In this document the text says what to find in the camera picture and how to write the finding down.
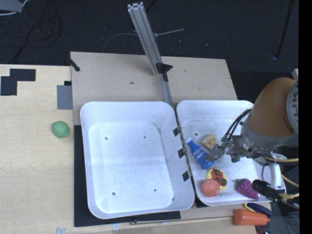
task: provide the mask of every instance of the orange cylinder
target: orange cylinder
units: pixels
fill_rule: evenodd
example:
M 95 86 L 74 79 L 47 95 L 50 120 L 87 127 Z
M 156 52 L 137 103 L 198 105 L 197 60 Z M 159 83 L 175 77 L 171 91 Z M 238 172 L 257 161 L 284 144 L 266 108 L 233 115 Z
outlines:
M 266 225 L 270 219 L 262 213 L 237 209 L 234 212 L 234 221 L 237 225 Z

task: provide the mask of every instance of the table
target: table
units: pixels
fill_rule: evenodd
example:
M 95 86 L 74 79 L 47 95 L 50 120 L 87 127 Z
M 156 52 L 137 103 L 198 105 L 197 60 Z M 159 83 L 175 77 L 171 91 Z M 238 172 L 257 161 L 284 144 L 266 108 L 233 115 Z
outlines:
M 136 61 L 139 63 L 142 60 L 145 61 L 145 56 L 134 55 L 73 53 L 72 56 L 82 72 L 84 63 L 79 59 L 87 61 L 86 56 L 89 58 L 95 56 L 94 60 L 98 59 L 100 62 L 104 60 L 104 64 L 108 66 L 117 62 L 119 67 L 122 67 L 122 63 L 133 64 Z M 189 91 L 185 94 L 185 99 L 195 97 L 198 99 L 237 99 L 225 60 L 164 57 L 163 61 L 174 66 L 172 71 L 175 71 L 168 73 L 174 103 L 182 99 L 175 96 L 179 89 Z M 57 107 L 57 86 L 64 85 L 65 81 L 72 81 L 73 67 L 3 64 L 0 65 L 0 76 L 10 76 L 10 69 L 35 69 L 36 81 L 18 81 L 16 96 L 0 96 L 1 233 L 55 234 L 58 228 L 59 231 L 64 228 L 66 233 L 74 234 L 200 234 L 207 233 L 207 230 L 212 233 L 256 233 L 254 226 L 234 224 L 234 209 L 243 208 L 241 204 L 205 208 L 191 207 L 181 211 L 181 219 L 165 222 L 74 227 L 73 132 L 77 115 L 73 114 L 73 110 L 60 110 Z M 209 73 L 209 77 L 201 75 L 199 71 L 203 69 Z M 109 75 L 103 80 L 109 87 L 109 84 L 118 82 L 120 93 L 128 91 L 131 85 L 146 86 L 141 81 L 149 77 L 148 71 L 145 74 L 141 73 L 140 77 L 132 77 L 131 74 L 122 76 L 120 73 L 121 80 L 126 81 L 124 86 L 120 80 L 112 81 Z M 196 77 L 198 83 L 190 83 L 182 88 L 183 75 Z M 200 91 L 199 84 L 203 83 L 209 84 L 212 89 Z M 78 87 L 73 80 L 73 94 L 77 93 Z M 145 99 L 145 96 L 152 93 L 153 89 L 146 88 L 140 91 L 141 94 L 136 91 L 137 96 Z M 131 93 L 123 98 L 136 100 L 131 97 Z M 70 133 L 66 138 L 57 138 L 52 133 L 52 123 L 59 120 L 69 125 Z

